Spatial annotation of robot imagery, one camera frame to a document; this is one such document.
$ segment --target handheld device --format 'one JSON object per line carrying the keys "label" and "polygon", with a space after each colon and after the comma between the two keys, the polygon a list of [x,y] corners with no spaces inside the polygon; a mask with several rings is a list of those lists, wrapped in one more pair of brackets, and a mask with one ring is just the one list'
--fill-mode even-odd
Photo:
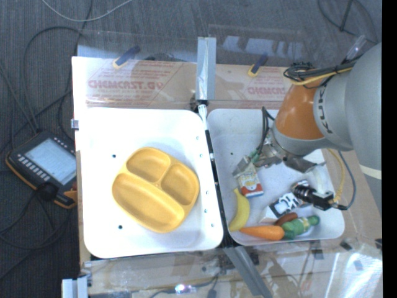
{"label": "handheld device", "polygon": [[71,140],[40,132],[7,154],[6,164],[32,189],[53,194],[55,204],[66,209],[76,205],[76,154]]}

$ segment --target yellow plate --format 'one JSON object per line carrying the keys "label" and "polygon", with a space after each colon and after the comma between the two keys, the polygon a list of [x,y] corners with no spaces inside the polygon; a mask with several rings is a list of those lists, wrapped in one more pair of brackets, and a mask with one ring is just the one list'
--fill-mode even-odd
{"label": "yellow plate", "polygon": [[190,168],[151,147],[134,152],[112,186],[117,204],[158,233],[171,232],[184,221],[199,191],[199,179]]}

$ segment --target banana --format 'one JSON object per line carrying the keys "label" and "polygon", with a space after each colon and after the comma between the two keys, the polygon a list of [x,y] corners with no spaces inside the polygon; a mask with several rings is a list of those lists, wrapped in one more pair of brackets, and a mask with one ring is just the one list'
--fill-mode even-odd
{"label": "banana", "polygon": [[238,189],[233,190],[237,197],[237,211],[233,220],[229,224],[229,231],[235,232],[243,228],[248,221],[249,217],[249,201],[243,196]]}

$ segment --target green object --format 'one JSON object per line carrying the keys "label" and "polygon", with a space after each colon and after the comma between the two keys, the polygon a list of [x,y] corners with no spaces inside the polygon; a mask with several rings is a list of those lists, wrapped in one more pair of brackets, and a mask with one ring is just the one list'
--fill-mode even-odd
{"label": "green object", "polygon": [[309,217],[299,217],[295,220],[285,222],[281,227],[285,232],[285,238],[290,238],[292,233],[294,234],[293,237],[290,239],[294,239],[295,235],[301,235],[314,225],[319,224],[320,218],[317,215],[312,215]]}

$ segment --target toy carrot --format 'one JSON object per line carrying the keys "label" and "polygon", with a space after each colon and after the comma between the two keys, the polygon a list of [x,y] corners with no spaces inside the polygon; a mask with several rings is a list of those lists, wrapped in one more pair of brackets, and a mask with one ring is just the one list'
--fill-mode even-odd
{"label": "toy carrot", "polygon": [[272,241],[279,241],[285,235],[283,228],[276,225],[258,225],[243,227],[240,229],[240,232],[250,236],[265,238],[266,240]]}

